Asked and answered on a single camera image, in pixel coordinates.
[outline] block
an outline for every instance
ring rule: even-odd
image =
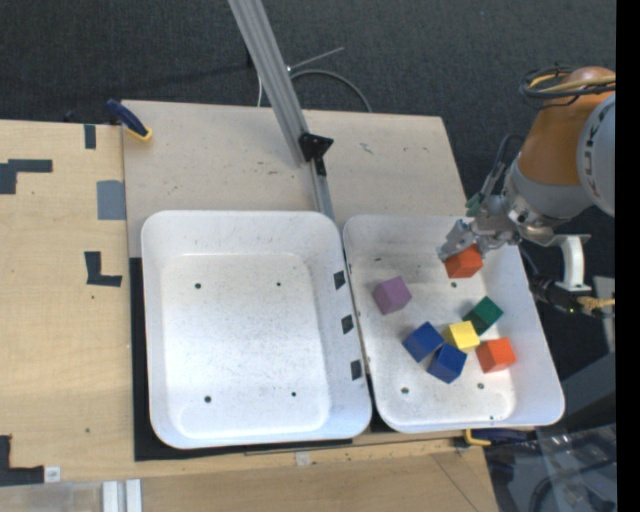
[[[471,277],[482,268],[482,254],[476,244],[472,244],[464,251],[449,256],[444,262],[444,268],[449,278]]]
[[[444,338],[440,333],[429,322],[425,322],[405,338],[402,346],[419,363],[429,354],[438,350],[443,343]]]
[[[491,327],[503,311],[489,298],[484,297],[475,307],[462,317],[463,320],[473,324],[478,336]]]
[[[504,370],[516,362],[509,338],[485,341],[476,349],[476,354],[484,373]]]
[[[402,277],[394,277],[379,283],[373,290],[373,299],[380,312],[388,315],[405,307],[411,300],[411,292]]]
[[[467,354],[480,345],[478,333],[469,321],[450,324],[441,334],[446,341]]]
[[[448,343],[443,343],[434,354],[427,368],[427,373],[447,384],[451,384],[462,373],[466,360],[467,354],[462,352],[462,350],[458,350]]]

